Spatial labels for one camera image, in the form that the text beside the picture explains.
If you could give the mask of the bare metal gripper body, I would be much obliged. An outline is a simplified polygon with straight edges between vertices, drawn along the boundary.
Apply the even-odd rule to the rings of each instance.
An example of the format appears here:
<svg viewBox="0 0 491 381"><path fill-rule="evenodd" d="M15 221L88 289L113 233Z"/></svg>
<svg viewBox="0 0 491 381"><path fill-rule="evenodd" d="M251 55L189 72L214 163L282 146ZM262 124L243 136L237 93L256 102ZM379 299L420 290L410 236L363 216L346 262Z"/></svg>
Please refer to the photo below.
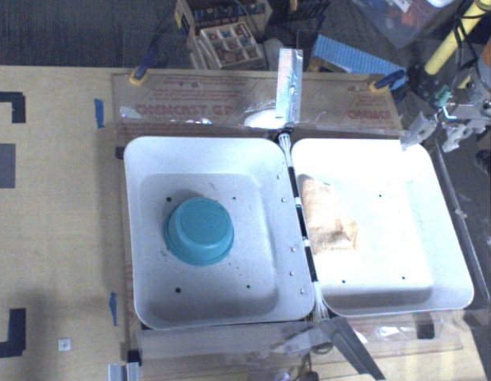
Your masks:
<svg viewBox="0 0 491 381"><path fill-rule="evenodd" d="M491 93L481 82L463 81L444 107L445 117L468 129L486 130L491 124Z"/></svg>

